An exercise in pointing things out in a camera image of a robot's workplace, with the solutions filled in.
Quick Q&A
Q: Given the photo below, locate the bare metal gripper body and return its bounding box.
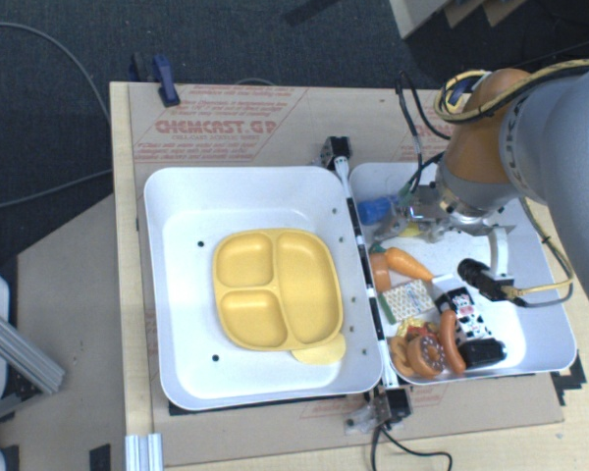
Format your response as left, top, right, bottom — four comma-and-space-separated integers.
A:
403, 183, 505, 233

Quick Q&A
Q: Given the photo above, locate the thin black and white rod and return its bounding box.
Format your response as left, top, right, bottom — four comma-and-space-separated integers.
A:
334, 156, 400, 388

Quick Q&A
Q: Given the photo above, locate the orange carrot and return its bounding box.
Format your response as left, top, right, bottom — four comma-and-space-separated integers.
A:
370, 244, 436, 284

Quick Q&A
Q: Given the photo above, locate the white patterned biscuit packet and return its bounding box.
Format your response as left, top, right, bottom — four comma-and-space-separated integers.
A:
379, 278, 439, 325

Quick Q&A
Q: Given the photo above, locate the cow print carton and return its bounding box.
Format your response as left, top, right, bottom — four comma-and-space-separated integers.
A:
431, 273, 495, 348

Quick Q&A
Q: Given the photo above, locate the yellow and red pizza slice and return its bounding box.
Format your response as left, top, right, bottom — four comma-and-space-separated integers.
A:
396, 316, 441, 343

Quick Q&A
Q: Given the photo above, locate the orange sausage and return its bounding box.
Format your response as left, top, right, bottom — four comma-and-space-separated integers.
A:
438, 308, 468, 375

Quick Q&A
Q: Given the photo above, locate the yellow divided plate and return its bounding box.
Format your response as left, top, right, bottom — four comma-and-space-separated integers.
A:
211, 228, 346, 352

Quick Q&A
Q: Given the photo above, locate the brown doughnut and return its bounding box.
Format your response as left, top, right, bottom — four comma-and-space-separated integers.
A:
405, 334, 448, 378

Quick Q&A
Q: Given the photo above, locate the black box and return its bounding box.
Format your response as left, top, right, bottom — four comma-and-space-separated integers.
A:
457, 338, 509, 370

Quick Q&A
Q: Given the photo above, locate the white plastic tray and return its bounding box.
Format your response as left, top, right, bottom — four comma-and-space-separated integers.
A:
348, 161, 579, 388
142, 165, 386, 411

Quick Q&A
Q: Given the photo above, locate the pale yellow round disc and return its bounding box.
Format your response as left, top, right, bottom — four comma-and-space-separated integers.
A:
290, 333, 348, 367

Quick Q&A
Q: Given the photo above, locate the brown cardboard board, red print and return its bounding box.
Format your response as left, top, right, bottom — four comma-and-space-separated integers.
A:
127, 83, 566, 466

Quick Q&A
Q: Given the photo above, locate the black cylinder on white bracket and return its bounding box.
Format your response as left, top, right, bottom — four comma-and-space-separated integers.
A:
456, 224, 517, 304

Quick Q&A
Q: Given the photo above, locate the orange pretzel ring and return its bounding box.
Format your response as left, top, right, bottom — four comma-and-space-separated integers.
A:
389, 335, 416, 378

